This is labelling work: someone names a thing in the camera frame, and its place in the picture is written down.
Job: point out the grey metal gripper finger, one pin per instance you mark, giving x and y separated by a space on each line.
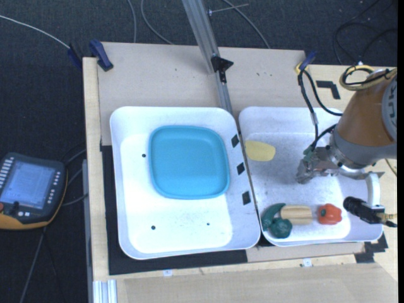
311 175
301 170

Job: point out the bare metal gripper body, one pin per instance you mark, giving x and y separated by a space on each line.
326 161

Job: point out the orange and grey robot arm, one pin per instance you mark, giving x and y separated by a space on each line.
363 118

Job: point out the white plastic tray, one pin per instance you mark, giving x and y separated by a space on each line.
284 181
176 219

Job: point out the beige bread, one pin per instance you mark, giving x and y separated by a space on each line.
296 215

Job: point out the orange pepper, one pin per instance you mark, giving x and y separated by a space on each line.
329 214

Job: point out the yellow flat slice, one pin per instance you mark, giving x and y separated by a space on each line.
260 151

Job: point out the dark green curved vegetable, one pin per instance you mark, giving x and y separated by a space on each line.
269 214

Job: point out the green broccoli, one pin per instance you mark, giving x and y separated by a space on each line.
281 228

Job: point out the blue plate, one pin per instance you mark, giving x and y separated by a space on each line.
189 163

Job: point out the pale flat board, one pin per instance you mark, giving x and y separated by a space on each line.
158 74

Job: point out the black cylinder on white bracket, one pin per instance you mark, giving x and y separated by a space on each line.
363 208

